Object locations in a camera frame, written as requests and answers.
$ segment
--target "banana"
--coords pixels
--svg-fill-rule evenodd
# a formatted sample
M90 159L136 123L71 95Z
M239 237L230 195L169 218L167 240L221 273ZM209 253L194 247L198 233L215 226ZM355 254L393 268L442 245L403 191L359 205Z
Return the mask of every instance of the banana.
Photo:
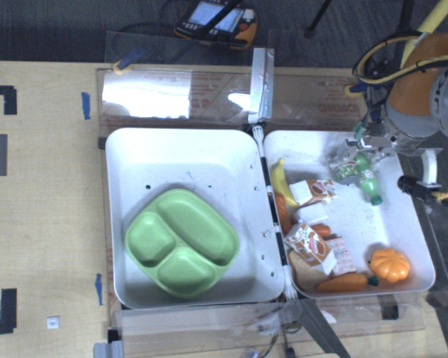
M272 170L270 174L270 182L272 183L274 193L284 196L285 203L288 206L292 208L297 208L299 206L294 200L287 180L285 179L284 160L282 158L279 159L277 166Z

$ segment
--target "white tray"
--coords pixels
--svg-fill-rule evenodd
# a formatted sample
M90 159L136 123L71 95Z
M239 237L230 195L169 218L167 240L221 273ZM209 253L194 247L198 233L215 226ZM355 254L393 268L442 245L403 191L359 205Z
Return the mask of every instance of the white tray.
M269 169L285 160L288 183L306 179L329 179L329 156L353 133L328 131L273 131L264 140ZM325 206L332 233L342 236L358 272L373 273L368 261L378 248L394 248L410 262L408 278L398 283L380 280L357 293L303 292L310 298L425 292L435 282L435 267L411 197L397 186L403 175L396 156L379 161L373 168L383 204L373 207L355 184L335 184L337 198Z
M264 148L272 167L280 157L289 183L331 178L328 155L353 134L327 131L274 131ZM254 140L241 131L123 128L106 143L113 235L114 286L127 307L142 309L179 304L238 304L277 298L283 270L273 232L264 176ZM356 186L336 183L337 199L326 205L327 224L343 237L359 272L371 274L368 260L376 248L405 253L407 280L357 293L303 292L329 298L423 292L435 282L435 268L410 196L396 182L402 175L396 157L382 160L375 173L384 203L372 207ZM181 300L158 287L127 255L123 240L133 218L154 198L173 188L195 192L236 229L240 251L232 267L208 292Z
M106 142L114 287L132 309L171 304L271 301L284 288L260 157L241 131L123 128ZM219 211L239 236L229 270L194 300L174 298L158 287L125 251L134 217L169 189L195 192Z

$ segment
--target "toy pumpkin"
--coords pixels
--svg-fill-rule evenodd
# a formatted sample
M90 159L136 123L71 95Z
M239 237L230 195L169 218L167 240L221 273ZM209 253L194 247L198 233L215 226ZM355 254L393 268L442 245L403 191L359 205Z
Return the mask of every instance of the toy pumpkin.
M370 268L377 277L395 283L407 278L410 263L400 252L392 248L385 248L373 253Z

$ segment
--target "carrot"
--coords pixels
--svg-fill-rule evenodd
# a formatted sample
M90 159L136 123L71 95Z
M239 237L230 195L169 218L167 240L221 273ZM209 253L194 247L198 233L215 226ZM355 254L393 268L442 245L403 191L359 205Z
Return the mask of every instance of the carrot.
M315 289L318 292L360 292L367 285L378 285L376 277L369 279L360 273L346 273L320 283Z
M290 229L293 227L292 222L290 221L289 212L287 211L287 207L285 205L285 197L283 195L276 195L276 208L277 215L279 216L279 222L281 224L282 233L287 235Z

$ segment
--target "gray carpet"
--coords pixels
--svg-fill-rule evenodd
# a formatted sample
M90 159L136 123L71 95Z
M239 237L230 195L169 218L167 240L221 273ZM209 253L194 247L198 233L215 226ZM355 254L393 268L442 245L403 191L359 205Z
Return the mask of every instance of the gray carpet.
M174 23L185 1L171 1L164 6L167 1L0 0L0 60L115 61L118 55L107 51L107 32L135 22ZM275 48L276 63L282 66L351 67L371 45L396 30L403 2L334 0L315 36L306 39L303 31L323 1L245 0L258 15L254 44ZM417 28L438 1L416 0L411 27ZM156 29L146 26L134 32L155 35ZM448 17L438 30L448 32ZM292 52L298 53L298 57L288 57ZM441 183L448 189L448 140L436 136L429 140L429 145L445 147L438 159ZM419 172L418 166L409 168ZM420 214L424 212L419 204L417 207ZM426 236L438 273L433 303L438 306L448 338L448 305L441 300L447 296L437 295L448 293L448 208L434 210L429 218Z

